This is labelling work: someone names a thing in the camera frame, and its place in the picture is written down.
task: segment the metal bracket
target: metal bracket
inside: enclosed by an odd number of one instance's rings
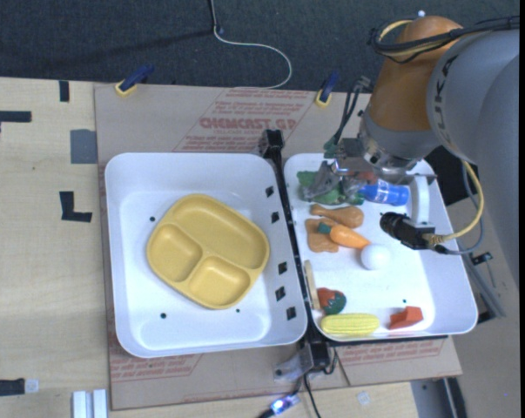
[[[313,367],[313,352],[305,345],[293,358],[273,366],[273,380],[295,382]]]
[[[483,255],[474,258],[469,254],[463,254],[462,258],[469,278],[479,289],[479,294],[481,295],[481,298],[487,307],[489,318],[506,317],[506,312],[498,300],[498,296],[492,287],[487,283],[487,280],[481,271],[479,271],[479,268],[477,268],[477,265],[492,259],[492,255],[490,255],[490,253],[484,253]]]

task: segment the white cable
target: white cable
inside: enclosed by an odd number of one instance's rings
[[[213,3],[213,0],[210,0],[210,6],[211,6],[211,10],[212,10],[212,18],[213,18],[213,35],[220,41],[222,42],[223,44],[229,44],[229,45],[235,45],[235,46],[250,46],[250,47],[259,47],[259,48],[266,48],[267,50],[270,50],[270,51],[274,51],[274,52],[277,52],[278,54],[280,54],[287,62],[287,67],[289,69],[289,72],[287,74],[287,78],[285,78],[282,82],[280,82],[279,84],[277,85],[273,85],[273,86],[270,86],[270,87],[241,87],[241,88],[264,88],[264,89],[268,89],[268,90],[271,90],[271,89],[274,89],[274,88],[279,88],[280,86],[283,86],[285,85],[289,79],[291,78],[292,74],[293,74],[293,67],[291,65],[291,61],[289,60],[289,57],[287,57],[285,55],[285,53],[283,53],[282,51],[278,50],[277,48],[274,48],[273,46],[270,46],[270,45],[265,45],[265,44],[249,44],[249,43],[245,43],[245,42],[233,42],[231,40],[225,40],[224,38],[222,38],[222,36],[219,35],[218,33],[218,20],[216,18],[216,8],[215,8],[215,5]]]

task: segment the red object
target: red object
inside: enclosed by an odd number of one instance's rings
[[[422,311],[419,307],[405,307],[401,313],[390,315],[389,330],[411,327],[422,320]]]
[[[326,314],[339,314],[347,304],[347,297],[341,291],[318,288],[318,301]]]

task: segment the toy carrot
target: toy carrot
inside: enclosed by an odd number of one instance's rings
[[[318,232],[330,234],[330,239],[341,246],[362,249],[366,245],[370,245],[368,239],[344,225],[334,225],[330,227],[325,223],[319,223]]]

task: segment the blue clamp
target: blue clamp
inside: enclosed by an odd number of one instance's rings
[[[340,74],[337,71],[332,71],[328,79],[324,81],[324,84],[320,87],[318,93],[316,93],[316,99],[314,103],[318,107],[327,107],[330,104],[330,99],[332,98],[332,89],[335,86],[336,82],[340,78]]]
[[[154,65],[142,65],[134,71],[127,79],[115,85],[115,91],[121,97],[128,96],[136,90],[136,84],[144,83],[154,72]]]

